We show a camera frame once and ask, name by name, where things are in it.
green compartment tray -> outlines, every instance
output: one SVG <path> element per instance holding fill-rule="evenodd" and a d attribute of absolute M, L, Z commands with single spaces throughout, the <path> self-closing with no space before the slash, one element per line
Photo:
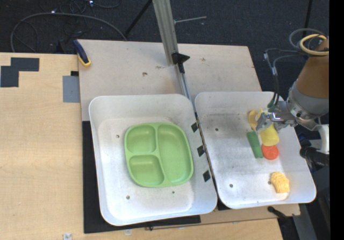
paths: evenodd
<path fill-rule="evenodd" d="M 125 133 L 124 148 L 129 174 L 140 186 L 181 185 L 194 172 L 188 139 L 173 123 L 130 127 Z"/>

black mat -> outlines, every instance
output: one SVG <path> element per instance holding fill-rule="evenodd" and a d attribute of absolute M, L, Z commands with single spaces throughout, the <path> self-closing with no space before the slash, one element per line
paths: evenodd
<path fill-rule="evenodd" d="M 163 225 L 184 225 L 200 223 L 200 216 L 186 216 L 169 218 L 159 221 L 144 222 L 132 225 L 115 226 L 103 219 L 99 207 L 97 173 L 92 141 L 90 122 L 82 122 L 83 132 L 83 205 L 84 205 L 84 233 L 125 230 L 134 228 L 149 228 Z"/>

black clamp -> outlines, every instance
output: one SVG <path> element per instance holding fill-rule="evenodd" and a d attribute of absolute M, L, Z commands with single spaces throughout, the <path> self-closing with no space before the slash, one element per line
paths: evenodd
<path fill-rule="evenodd" d="M 177 52 L 172 54 L 173 64 L 178 64 L 179 71 L 183 74 L 185 74 L 183 63 L 189 58 L 189 56 Z"/>

yellow ring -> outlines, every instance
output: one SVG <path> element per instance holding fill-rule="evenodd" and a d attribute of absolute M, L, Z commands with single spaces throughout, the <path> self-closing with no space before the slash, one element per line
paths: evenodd
<path fill-rule="evenodd" d="M 311 38 L 313 38 L 313 37 L 319 37 L 319 38 L 321 38 L 321 39 L 323 39 L 323 40 L 326 40 L 326 39 L 327 39 L 325 36 L 320 36 L 320 35 L 318 35 L 318 34 L 311 34 L 311 35 L 309 35 L 309 36 L 306 36 L 306 37 L 304 37 L 304 38 L 302 38 L 302 39 L 300 40 L 299 45 L 300 45 L 301 50 L 303 50 L 304 52 L 306 52 L 306 53 L 308 53 L 308 54 L 312 54 L 312 55 L 323 55 L 323 56 L 328 55 L 329 51 L 327 51 L 327 52 L 312 51 L 312 50 L 307 49 L 307 48 L 303 45 L 304 41 L 306 41 L 306 40 L 308 40 L 308 39 L 311 39 Z"/>

waffle toy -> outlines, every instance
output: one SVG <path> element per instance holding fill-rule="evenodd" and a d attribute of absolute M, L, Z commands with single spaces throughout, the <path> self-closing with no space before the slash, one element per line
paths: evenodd
<path fill-rule="evenodd" d="M 281 172 L 274 172 L 271 175 L 271 183 L 274 185 L 277 193 L 289 192 L 289 180 Z"/>

